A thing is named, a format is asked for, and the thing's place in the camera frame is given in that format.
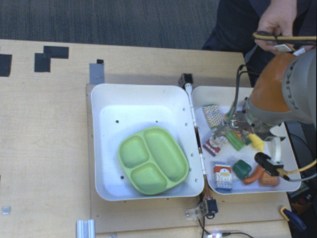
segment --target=person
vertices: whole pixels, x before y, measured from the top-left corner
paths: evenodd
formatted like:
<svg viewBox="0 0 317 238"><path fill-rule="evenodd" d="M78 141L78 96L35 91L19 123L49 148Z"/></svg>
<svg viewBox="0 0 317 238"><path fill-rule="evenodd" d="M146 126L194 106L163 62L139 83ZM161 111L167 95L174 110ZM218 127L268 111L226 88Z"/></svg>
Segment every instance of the person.
<svg viewBox="0 0 317 238"><path fill-rule="evenodd" d="M252 34L261 30L283 36L314 36L316 4L317 0L220 0L216 26L203 50L242 52L244 56L252 53L247 65L260 73L279 52L276 44L254 40ZM250 75L252 86L256 79Z"/></svg>

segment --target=person's hand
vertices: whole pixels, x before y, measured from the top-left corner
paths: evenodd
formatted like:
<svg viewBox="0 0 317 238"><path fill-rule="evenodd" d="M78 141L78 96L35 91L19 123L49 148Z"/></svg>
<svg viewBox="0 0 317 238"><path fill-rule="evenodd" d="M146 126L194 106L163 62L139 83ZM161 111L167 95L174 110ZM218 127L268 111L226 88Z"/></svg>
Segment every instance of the person's hand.
<svg viewBox="0 0 317 238"><path fill-rule="evenodd" d="M293 22L297 15L297 0L271 0L269 7L263 13L259 21L257 31L266 31L275 35L293 35ZM275 42L255 40L263 50L274 54L279 52Z"/></svg>

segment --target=small food box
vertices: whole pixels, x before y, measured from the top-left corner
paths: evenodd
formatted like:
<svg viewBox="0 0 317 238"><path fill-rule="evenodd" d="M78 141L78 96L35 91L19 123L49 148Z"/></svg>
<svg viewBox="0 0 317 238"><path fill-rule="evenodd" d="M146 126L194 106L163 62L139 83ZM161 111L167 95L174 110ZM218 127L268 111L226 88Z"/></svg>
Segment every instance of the small food box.
<svg viewBox="0 0 317 238"><path fill-rule="evenodd" d="M239 89L239 101L249 97L252 88ZM192 94L201 145L210 136L203 107L217 104L225 114L233 101L234 87L200 86ZM101 198L121 201L145 198L193 197L204 188L193 116L187 93L178 86L100 84L91 93L96 190ZM285 136L281 142L281 161L286 170L297 169L285 126L271 132ZM168 151L156 148L161 137ZM130 150L136 147L137 158ZM271 156L270 142L264 152ZM239 152L225 144L217 155L203 149L208 182L216 190L213 167L224 163L232 167L243 159L252 168L257 165L257 150L244 146ZM290 176L299 179L299 174ZM149 179L158 183L149 189ZM262 186L260 182L245 185L231 173L232 189L217 190L221 194L294 191L300 182L279 179L277 186Z"/></svg>

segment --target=gray carpet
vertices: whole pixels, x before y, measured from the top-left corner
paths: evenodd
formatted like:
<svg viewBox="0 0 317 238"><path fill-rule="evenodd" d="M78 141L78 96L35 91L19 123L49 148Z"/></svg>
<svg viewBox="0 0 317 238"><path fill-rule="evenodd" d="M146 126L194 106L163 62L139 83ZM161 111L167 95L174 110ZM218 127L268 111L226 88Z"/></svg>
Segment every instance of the gray carpet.
<svg viewBox="0 0 317 238"><path fill-rule="evenodd" d="M201 49L219 0L0 0L0 38Z"/></svg>

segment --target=dark pants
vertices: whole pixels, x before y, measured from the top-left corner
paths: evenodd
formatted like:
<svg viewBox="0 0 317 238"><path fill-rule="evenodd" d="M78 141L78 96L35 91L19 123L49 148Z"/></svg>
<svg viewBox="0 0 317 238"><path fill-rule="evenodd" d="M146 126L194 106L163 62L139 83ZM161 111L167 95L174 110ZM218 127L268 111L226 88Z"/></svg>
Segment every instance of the dark pants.
<svg viewBox="0 0 317 238"><path fill-rule="evenodd" d="M203 50L242 52L245 56L255 46L252 34L257 30L259 20L249 0L220 0L216 26ZM247 65L260 73L273 57L271 52L257 47ZM252 86L255 80L256 77L250 76Z"/></svg>

